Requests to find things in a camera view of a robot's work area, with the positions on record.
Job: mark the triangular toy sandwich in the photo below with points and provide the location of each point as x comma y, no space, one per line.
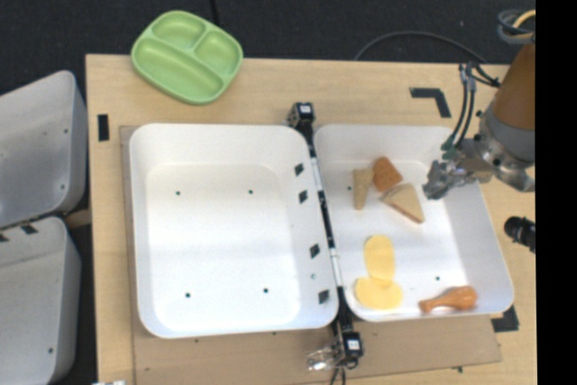
408,203

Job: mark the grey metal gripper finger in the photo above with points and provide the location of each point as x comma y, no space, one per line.
438,171
436,191

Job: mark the yellow oval slice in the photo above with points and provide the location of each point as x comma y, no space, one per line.
379,257

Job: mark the yellow round slice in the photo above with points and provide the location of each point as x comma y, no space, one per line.
378,295

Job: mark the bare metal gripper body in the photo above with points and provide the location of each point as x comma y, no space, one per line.
491,164

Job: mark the green divided plate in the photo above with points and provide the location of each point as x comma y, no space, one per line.
185,58

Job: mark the tan bread wedge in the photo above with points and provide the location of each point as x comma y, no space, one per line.
361,189

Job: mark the thin black and white rod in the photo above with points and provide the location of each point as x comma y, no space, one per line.
325,216

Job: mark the white plastic tray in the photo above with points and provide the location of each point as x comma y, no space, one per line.
433,248
225,239

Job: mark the orange toy chicken drumstick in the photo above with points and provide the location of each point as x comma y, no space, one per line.
453,299

